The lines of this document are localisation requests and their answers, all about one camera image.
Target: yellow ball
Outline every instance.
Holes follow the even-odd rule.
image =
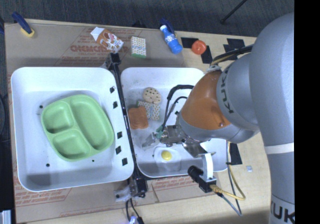
[[[163,158],[164,160],[166,160],[166,161],[169,161],[169,160],[171,160],[171,158],[172,158],[172,154],[171,154],[169,151],[167,151],[167,150],[162,151],[162,152],[161,152],[161,156],[162,156],[162,158]]]

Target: brown sponge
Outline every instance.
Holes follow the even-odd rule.
[[[144,129],[149,126],[147,111],[143,106],[128,111],[131,129]]]

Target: white stripe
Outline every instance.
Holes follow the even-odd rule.
[[[264,147],[264,150],[267,155],[294,152],[295,143],[292,142],[292,143],[275,145],[275,146],[266,146]]]

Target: hole in bin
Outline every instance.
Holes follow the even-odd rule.
[[[127,158],[122,159],[122,166],[125,166],[128,163]]]
[[[115,149],[115,153],[118,155],[121,152],[121,146],[117,147]]]

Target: table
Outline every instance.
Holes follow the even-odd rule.
[[[100,66],[105,55],[98,48],[90,48],[89,31],[95,24],[80,24],[27,19],[36,31],[34,38],[26,38],[19,32],[18,24],[6,24],[6,61],[8,81],[14,70],[23,66]],[[129,48],[120,53],[122,67],[194,67],[206,71],[208,64],[203,64],[201,57],[184,48],[175,56],[165,45],[159,30],[105,26],[126,42],[131,36],[144,37],[147,40],[146,60],[130,58]],[[177,31],[182,37],[198,38],[204,41],[215,57],[225,52],[227,39],[242,39],[245,45],[253,44],[255,38],[233,35],[219,35],[196,32]],[[223,64],[225,68],[230,61]],[[119,189],[122,183],[100,186],[85,186],[70,190],[48,193],[30,193],[19,185],[17,177],[17,161],[13,128],[13,110],[10,101],[10,121],[12,135],[12,157],[15,187],[16,219],[18,223],[59,224],[59,223],[127,223],[124,203],[115,203],[113,190]],[[221,198],[203,193],[196,184],[174,189],[156,189],[159,181],[150,183],[150,192],[145,199],[134,201],[136,210],[146,224],[162,223],[268,223],[271,198],[271,183],[267,157],[261,135],[238,145],[242,165],[233,166],[234,175],[246,195],[240,201],[242,217],[237,214]],[[222,189],[231,191],[227,172],[215,174]],[[167,179],[165,182],[176,182]]]

